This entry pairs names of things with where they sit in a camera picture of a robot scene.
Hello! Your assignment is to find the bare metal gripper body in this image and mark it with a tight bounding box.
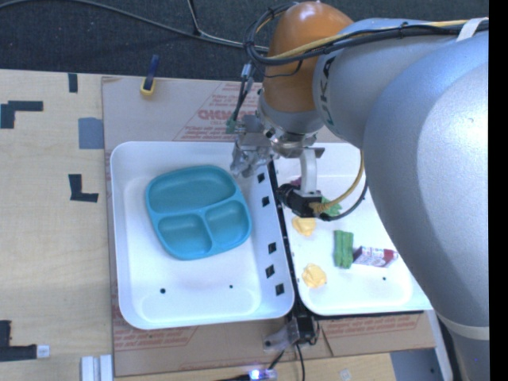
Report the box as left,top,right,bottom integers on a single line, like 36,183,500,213
236,115,319,160

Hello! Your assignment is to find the blue divided plate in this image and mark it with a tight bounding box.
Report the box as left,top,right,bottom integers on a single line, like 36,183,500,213
144,164,253,261

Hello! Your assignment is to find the yellow toy food piece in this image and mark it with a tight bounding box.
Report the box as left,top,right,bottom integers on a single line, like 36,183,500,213
291,216,318,238
301,263,328,290

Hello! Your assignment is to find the green toy vegetable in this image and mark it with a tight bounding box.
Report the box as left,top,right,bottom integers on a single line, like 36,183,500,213
318,196,344,217

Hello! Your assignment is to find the brown cardboard board red print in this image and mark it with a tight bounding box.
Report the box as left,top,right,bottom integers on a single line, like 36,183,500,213
101,75,437,378

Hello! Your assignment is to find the green toy asparagus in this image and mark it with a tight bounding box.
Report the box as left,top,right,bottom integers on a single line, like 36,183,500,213
333,229,355,270

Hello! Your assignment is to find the white plastic tray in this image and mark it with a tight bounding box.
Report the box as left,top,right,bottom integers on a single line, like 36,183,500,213
273,142,433,317
110,140,296,330

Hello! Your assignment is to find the red and white packet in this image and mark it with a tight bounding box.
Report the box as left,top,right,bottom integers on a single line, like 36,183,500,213
352,245,399,268

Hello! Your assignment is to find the black cylinder on white bracket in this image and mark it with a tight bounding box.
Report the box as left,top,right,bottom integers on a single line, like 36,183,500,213
276,146,326,219

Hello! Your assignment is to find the black block with thin wires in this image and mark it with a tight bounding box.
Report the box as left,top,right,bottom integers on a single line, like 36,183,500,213
284,314,319,345

